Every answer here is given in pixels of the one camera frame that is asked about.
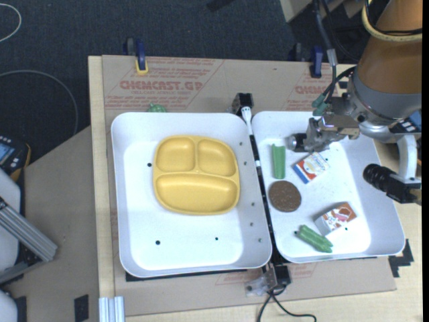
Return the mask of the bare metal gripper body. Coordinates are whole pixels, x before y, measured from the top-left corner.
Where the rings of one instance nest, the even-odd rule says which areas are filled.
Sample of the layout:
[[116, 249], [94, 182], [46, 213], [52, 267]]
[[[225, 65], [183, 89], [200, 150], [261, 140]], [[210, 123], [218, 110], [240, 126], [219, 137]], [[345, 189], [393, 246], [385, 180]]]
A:
[[403, 95], [368, 87], [350, 85], [341, 97], [326, 105], [318, 121], [318, 136], [335, 133], [336, 142], [357, 139], [361, 134], [383, 143], [394, 143], [389, 130], [403, 118]]

